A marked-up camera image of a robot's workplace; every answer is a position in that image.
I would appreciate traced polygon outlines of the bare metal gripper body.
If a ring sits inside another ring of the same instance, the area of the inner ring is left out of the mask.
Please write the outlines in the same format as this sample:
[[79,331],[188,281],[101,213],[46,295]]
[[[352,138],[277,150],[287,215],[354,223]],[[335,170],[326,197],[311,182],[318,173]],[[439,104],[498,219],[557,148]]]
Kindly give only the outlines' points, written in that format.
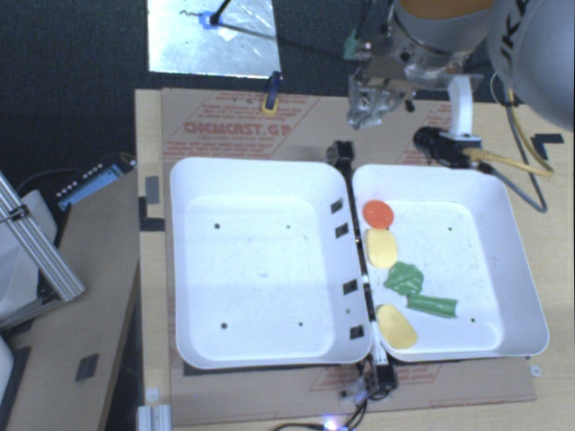
[[407,42],[373,44],[358,69],[358,97],[362,102],[403,101],[418,91],[439,92],[462,77],[476,90],[481,74],[464,72],[465,52],[450,52]]

